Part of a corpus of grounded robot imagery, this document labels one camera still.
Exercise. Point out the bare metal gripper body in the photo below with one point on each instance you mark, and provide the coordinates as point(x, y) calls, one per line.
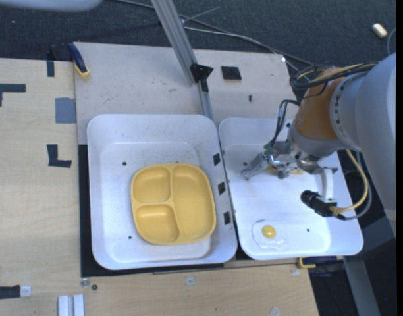
point(287, 156)

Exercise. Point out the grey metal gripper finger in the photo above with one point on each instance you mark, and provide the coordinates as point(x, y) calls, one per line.
point(284, 172)
point(254, 168)

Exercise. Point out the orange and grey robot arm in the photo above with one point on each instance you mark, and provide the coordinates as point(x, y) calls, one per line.
point(363, 110)

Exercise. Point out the white plastic tray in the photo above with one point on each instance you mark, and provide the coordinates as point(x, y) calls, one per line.
point(116, 193)
point(280, 202)

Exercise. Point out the white and yellow fried egg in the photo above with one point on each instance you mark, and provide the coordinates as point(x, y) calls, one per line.
point(269, 231)

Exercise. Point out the yellow divided plate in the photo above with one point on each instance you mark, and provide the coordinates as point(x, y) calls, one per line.
point(188, 196)

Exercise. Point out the pale flat board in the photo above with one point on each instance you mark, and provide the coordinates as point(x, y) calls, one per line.
point(135, 81)

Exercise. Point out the small beige cylinder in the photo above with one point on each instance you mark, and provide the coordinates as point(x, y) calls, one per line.
point(379, 30)

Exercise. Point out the black cylinder on white bracket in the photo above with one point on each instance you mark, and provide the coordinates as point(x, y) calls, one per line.
point(315, 201)

